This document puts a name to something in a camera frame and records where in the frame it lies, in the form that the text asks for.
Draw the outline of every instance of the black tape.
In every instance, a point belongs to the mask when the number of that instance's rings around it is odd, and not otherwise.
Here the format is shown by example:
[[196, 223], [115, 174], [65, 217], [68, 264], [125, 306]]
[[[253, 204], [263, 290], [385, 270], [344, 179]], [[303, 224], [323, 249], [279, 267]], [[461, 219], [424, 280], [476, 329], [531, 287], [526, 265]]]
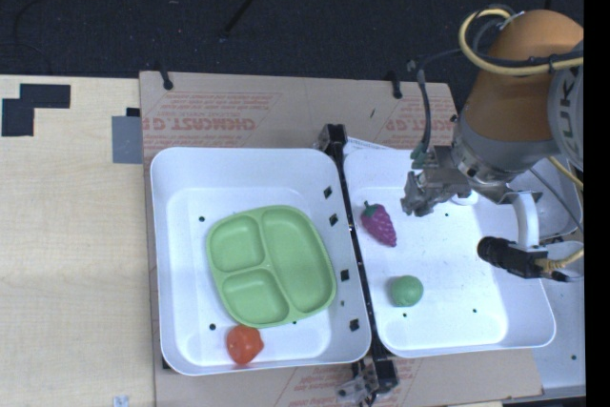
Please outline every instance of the black tape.
[[392, 96], [394, 98], [402, 98], [402, 92], [400, 91], [400, 82], [398, 81], [398, 77], [394, 73], [394, 71], [388, 71], [383, 77], [383, 80], [392, 83]]
[[70, 108], [70, 85], [21, 84], [19, 93], [2, 100], [3, 136], [34, 136], [34, 109]]

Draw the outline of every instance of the black metal bracket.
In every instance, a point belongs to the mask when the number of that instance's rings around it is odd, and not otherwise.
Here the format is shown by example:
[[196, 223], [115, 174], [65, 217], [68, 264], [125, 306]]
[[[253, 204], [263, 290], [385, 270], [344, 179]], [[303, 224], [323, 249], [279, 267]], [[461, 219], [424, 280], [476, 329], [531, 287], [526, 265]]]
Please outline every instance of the black metal bracket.
[[170, 91], [171, 89], [173, 89], [173, 81], [170, 79], [170, 76], [168, 75], [168, 71], [165, 68], [165, 64], [161, 61], [157, 61], [154, 64], [154, 70], [161, 73], [161, 78], [163, 79], [163, 88], [166, 91]]
[[372, 341], [370, 353], [377, 374], [377, 382], [379, 384], [378, 390], [373, 392], [373, 394], [376, 395], [377, 393], [386, 393], [392, 390], [392, 388], [398, 384], [398, 380], [394, 363], [391, 360], [392, 354], [385, 348], [379, 339], [373, 310], [373, 302], [371, 299], [371, 291], [369, 289], [369, 282], [366, 277], [366, 271], [364, 269], [364, 263], [362, 260], [362, 252], [360, 251], [360, 244], [356, 234], [354, 213], [352, 212], [350, 193], [343, 169], [343, 162], [345, 159], [343, 148], [347, 144], [347, 141], [348, 138], [345, 131], [345, 126], [342, 124], [327, 124], [324, 126], [324, 129], [318, 137], [317, 145], [323, 152], [332, 157], [332, 159], [335, 161], [336, 169], [339, 174], [339, 181], [341, 183], [341, 191], [343, 192], [343, 201], [345, 204], [345, 212], [347, 214], [350, 235], [352, 238], [352, 244], [354, 246], [354, 253], [356, 255], [358, 272], [360, 275], [360, 284], [362, 287], [362, 293], [364, 294], [369, 324], [371, 325]]
[[383, 79], [386, 82], [392, 82], [392, 96], [394, 98], [402, 98], [402, 92], [400, 91], [400, 82], [398, 81], [398, 77], [393, 70], [388, 71]]

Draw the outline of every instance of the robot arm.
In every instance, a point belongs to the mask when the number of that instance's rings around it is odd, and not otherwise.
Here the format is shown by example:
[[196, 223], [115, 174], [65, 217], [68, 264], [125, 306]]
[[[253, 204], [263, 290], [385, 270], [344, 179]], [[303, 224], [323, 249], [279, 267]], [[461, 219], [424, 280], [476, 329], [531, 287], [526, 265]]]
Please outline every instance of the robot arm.
[[[471, 23], [484, 16], [502, 18], [487, 54], [467, 42]], [[583, 28], [550, 10], [513, 14], [491, 8], [466, 18], [459, 44], [480, 68], [478, 77], [455, 121], [451, 147], [426, 148], [414, 160], [413, 170], [421, 172], [408, 173], [402, 209], [422, 217], [437, 203], [475, 191], [497, 204], [515, 205], [519, 226], [525, 228], [529, 217], [519, 211], [523, 195], [510, 188], [513, 179], [542, 158], [560, 154], [583, 171]], [[492, 244], [489, 238], [481, 241], [479, 255], [497, 257]], [[500, 244], [504, 256], [514, 251]], [[518, 244], [532, 252], [528, 243]], [[518, 274], [536, 275], [530, 271], [542, 256], [519, 251], [513, 257], [528, 260], [515, 269]]]

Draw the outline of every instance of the green ball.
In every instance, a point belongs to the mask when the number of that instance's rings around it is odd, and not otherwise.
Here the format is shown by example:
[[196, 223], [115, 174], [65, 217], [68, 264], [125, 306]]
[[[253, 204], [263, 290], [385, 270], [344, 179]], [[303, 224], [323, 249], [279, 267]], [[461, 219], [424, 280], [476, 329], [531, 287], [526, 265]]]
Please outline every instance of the green ball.
[[397, 307], [412, 307], [423, 295], [423, 284], [416, 276], [395, 278], [391, 286], [392, 300]]

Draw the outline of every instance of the gray tape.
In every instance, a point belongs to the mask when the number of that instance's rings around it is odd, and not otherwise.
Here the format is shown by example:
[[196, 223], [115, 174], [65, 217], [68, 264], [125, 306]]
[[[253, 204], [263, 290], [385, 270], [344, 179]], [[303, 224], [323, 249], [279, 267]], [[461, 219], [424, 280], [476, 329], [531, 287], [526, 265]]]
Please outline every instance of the gray tape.
[[112, 162], [142, 164], [142, 119], [112, 117]]

